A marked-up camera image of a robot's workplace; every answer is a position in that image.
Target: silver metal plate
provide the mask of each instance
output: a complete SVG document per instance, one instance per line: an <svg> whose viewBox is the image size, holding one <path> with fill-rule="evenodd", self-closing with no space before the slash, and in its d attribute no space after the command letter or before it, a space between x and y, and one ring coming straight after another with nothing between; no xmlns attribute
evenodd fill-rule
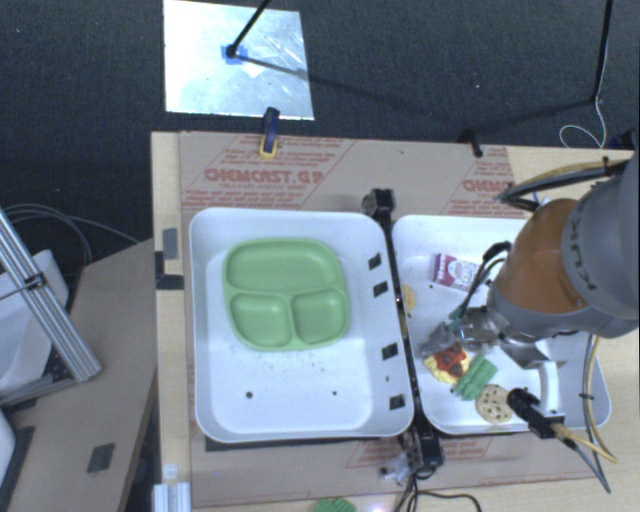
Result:
<svg viewBox="0 0 640 512"><path fill-rule="evenodd" d="M313 120L300 15L265 10L228 59L255 9L164 1L165 87L169 112Z"/></svg>

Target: black pole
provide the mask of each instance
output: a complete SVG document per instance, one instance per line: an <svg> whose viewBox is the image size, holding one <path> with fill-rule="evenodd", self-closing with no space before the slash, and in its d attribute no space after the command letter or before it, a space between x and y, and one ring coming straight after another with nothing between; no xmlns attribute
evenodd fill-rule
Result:
<svg viewBox="0 0 640 512"><path fill-rule="evenodd" d="M607 58L607 46L609 44L609 28L611 27L611 11L613 11L613 0L607 0L604 10L604 21L602 22L602 35L600 36L600 55L598 56L598 71L596 73L596 83L593 87L593 100L600 97L600 86L602 85L602 74L604 73L604 62Z"/></svg>
<svg viewBox="0 0 640 512"><path fill-rule="evenodd" d="M242 32L240 32L240 35L236 38L233 44L230 44L229 46L227 46L227 49L225 51L225 53L227 54L227 57L229 57L230 59L233 59L236 56L236 52L238 51L238 46L240 46L240 43L242 42L242 40L249 33L249 30L251 30L251 27L253 27L255 22L258 21L258 18L262 14L262 11L264 11L267 8L269 3L271 3L271 0L262 1L262 3L260 4L260 7L258 7L256 12L253 13L253 16L251 16L249 23L247 23L247 25L242 29Z"/></svg>

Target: green bowl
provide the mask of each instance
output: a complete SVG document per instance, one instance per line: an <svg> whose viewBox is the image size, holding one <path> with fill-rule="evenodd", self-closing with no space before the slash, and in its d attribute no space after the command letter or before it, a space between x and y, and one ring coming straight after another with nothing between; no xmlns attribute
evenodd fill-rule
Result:
<svg viewBox="0 0 640 512"><path fill-rule="evenodd" d="M322 347L349 327L342 265L318 240L263 238L234 246L224 260L223 288L236 336L257 350Z"/></svg>

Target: wooden table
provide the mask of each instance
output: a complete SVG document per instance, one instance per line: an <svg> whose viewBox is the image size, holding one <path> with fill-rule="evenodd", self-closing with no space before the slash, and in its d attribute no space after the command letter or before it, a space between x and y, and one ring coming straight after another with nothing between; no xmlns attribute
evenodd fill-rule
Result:
<svg viewBox="0 0 640 512"><path fill-rule="evenodd" d="M376 154L390 151L389 143L367 141L362 148ZM429 151L430 147L442 150L442 145L426 143L397 143L393 151L411 155L411 152ZM569 150L554 148L508 147L506 157L516 181L555 169L564 165L599 160L608 154L612 158L629 158L629 152L603 152L600 150ZM181 228L181 182L180 182L180 138L175 133L156 133L152 136L153 190L154 190L154 239L155 250L163 250L166 229L177 230L174 234L182 239ZM366 176L357 179L366 182ZM378 183L364 185L362 196ZM551 191L553 197L581 196L589 185L578 185ZM340 201L347 201L344 196ZM183 261L180 243L175 257L164 261L166 274L182 275ZM161 457L163 482L169 485L189 482L191 475L190 431L187 391L187 364L185 315L182 314L185 297L182 290L162 290L157 294L158 326L158 382L160 396ZM601 429L610 449L618 456L617 465L604 463L613 495L607 495L593 478L569 481L536 482L510 486L489 486L465 489L474 494L484 510L636 510L640 503L640 442L638 433L638 332L623 338L602 343L599 360L611 397L612 409L609 422ZM558 445L558 450L565 450ZM469 464L468 471L474 471ZM251 485L238 482L238 486ZM392 510L397 495L369 495L349 498L361 511ZM219 511L310 511L315 500L290 501L272 504L217 507ZM458 501L440 501L421 497L419 510L471 510L470 504Z"/></svg>

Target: tan tube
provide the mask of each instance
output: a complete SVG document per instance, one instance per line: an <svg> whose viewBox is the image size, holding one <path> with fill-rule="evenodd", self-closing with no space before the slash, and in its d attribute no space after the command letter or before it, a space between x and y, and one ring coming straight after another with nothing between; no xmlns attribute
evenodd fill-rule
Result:
<svg viewBox="0 0 640 512"><path fill-rule="evenodd" d="M558 199L539 208L516 238L496 278L505 299L529 311L570 313L587 306L562 262L562 229L573 199Z"/></svg>

